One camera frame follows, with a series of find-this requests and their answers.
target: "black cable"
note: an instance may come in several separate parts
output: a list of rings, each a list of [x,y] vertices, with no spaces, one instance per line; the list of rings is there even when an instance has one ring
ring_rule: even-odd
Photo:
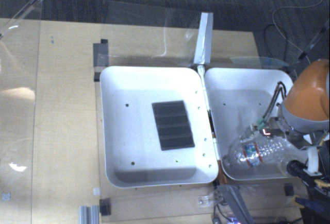
[[[230,222],[233,221],[232,219],[230,219],[230,218],[228,218],[228,217],[226,217],[225,215],[222,214],[222,212],[221,212],[221,210],[220,210],[220,207],[219,207],[219,204],[217,204],[216,207],[218,208],[218,211],[219,211],[219,213],[221,214],[221,216],[223,216],[225,219],[227,219],[227,220],[230,221]]]
[[[284,99],[285,96],[284,96],[283,88],[280,88],[279,91],[280,91],[280,96],[282,97],[282,99]]]
[[[284,97],[286,97],[287,96],[287,88],[285,87],[285,85],[283,84],[283,82],[282,81],[279,81],[277,84],[279,84],[279,85],[282,86],[282,88],[284,90]]]
[[[272,110],[274,109],[274,106],[275,106],[275,103],[277,101],[277,98],[278,98],[278,95],[280,94],[280,91],[281,91],[282,88],[279,88],[279,86],[277,85],[276,86],[276,89],[274,91],[274,95],[268,105],[268,108],[267,108],[267,111],[264,113],[264,115],[262,116],[262,118],[266,118],[271,112]]]
[[[302,220],[302,219],[303,219],[303,218],[297,218],[297,219],[295,219],[295,220],[289,222],[288,224],[294,224],[294,223],[296,223],[296,222],[298,222],[299,220]]]
[[[275,100],[272,102],[272,104],[271,104],[271,106],[270,106],[270,110],[269,110],[269,112],[267,113],[267,115],[265,116],[265,122],[266,122],[266,123],[268,122],[269,117],[270,117],[270,115],[271,115],[271,113],[272,113],[272,111],[273,111],[273,109],[274,109],[274,107],[275,107],[275,103],[276,103],[276,101],[277,101],[277,99],[278,99],[278,96],[279,96],[280,92],[282,93],[282,88],[280,88],[280,89],[277,91],[277,93],[276,93],[276,98],[275,98]]]
[[[216,216],[216,207],[217,207],[217,205],[214,205],[214,208],[213,208],[213,218],[216,218],[217,216]]]

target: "table surface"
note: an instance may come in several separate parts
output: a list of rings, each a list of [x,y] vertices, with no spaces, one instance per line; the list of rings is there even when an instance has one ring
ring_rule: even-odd
[[[130,35],[132,28],[135,36]],[[97,130],[100,123],[96,115],[98,83],[93,82],[93,43],[111,32],[118,36],[117,46],[134,42],[139,47],[145,42],[143,33],[150,31],[154,37],[163,36],[159,27],[41,21],[33,142],[33,224],[78,223],[79,206],[99,203],[98,190],[105,176],[99,156],[103,151]],[[182,29],[169,31],[174,37],[182,34]],[[213,31],[212,56],[257,56],[253,34]],[[284,208],[281,215],[295,219],[300,216],[296,209]],[[120,223],[211,223],[211,212]],[[267,208],[253,213],[262,216],[272,212]]]

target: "wire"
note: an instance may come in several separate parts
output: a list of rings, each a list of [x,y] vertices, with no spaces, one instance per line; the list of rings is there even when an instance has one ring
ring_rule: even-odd
[[[214,208],[213,208],[213,218],[216,218],[217,216],[216,216],[216,207],[217,207],[217,205],[214,205]]]
[[[282,88],[284,90],[284,97],[286,97],[287,96],[287,88],[285,87],[285,85],[283,84],[283,82],[282,81],[279,81],[277,84],[279,84],[279,85],[282,86]]]
[[[221,214],[221,216],[223,216],[225,219],[227,219],[227,220],[230,221],[230,222],[233,221],[232,219],[230,219],[230,218],[228,218],[228,217],[226,217],[225,215],[222,214],[222,212],[221,212],[221,210],[220,210],[220,207],[219,207],[219,204],[216,204],[216,207],[218,208],[218,211],[219,211],[219,213]]]
[[[269,105],[268,105],[268,107],[267,107],[267,109],[266,109],[266,112],[265,112],[264,115],[262,116],[263,119],[267,116],[267,114],[268,114],[269,111],[272,111],[272,110],[271,110],[271,107],[272,107],[272,105],[273,105],[273,102],[276,102],[277,97],[278,97],[278,89],[279,89],[279,85],[277,84],[277,86],[276,86],[276,88],[275,88],[275,90],[274,90],[273,97],[272,97],[272,99],[270,100],[270,103],[269,103]]]
[[[279,91],[280,91],[280,95],[281,95],[282,99],[284,99],[285,96],[284,96],[284,93],[283,93],[283,88],[280,88]]]
[[[297,218],[291,222],[289,222],[288,224],[294,224],[294,223],[297,223],[299,220],[302,220],[303,218]]]
[[[293,42],[291,42],[289,39],[287,39],[285,37],[285,35],[282,33],[282,31],[280,30],[279,26],[277,25],[277,23],[275,22],[275,14],[282,10],[282,9],[288,9],[288,8],[291,8],[291,9],[308,9],[308,8],[312,8],[312,7],[316,7],[318,5],[320,5],[321,3],[323,2],[323,0],[320,0],[318,3],[316,4],[313,4],[313,5],[309,5],[309,6],[283,6],[283,7],[280,7],[280,8],[277,8],[273,14],[272,14],[272,20],[273,20],[273,24],[275,25],[276,29],[278,30],[278,32],[280,33],[280,35],[285,39],[287,40],[288,43],[290,43],[291,45],[293,45],[295,48],[297,48],[301,53],[303,53],[303,50],[298,47],[297,45],[295,45]]]

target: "clear acrylic sheet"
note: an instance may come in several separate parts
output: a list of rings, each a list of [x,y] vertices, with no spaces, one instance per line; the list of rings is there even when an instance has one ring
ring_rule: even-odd
[[[258,56],[231,57],[231,63],[237,67],[281,69],[295,80],[311,62],[328,58],[329,19],[328,16],[314,16],[317,9],[322,8],[277,11],[274,19],[278,29],[269,24],[262,32],[259,29],[253,31]],[[212,60],[211,65],[226,67],[216,60]]]
[[[31,222],[35,92],[43,0],[27,1],[15,0],[16,5],[10,9],[19,12],[11,20],[0,19],[1,223]],[[0,7],[8,3],[1,0]]]
[[[191,65],[200,12],[110,1],[105,6],[101,36],[109,42],[109,65]]]

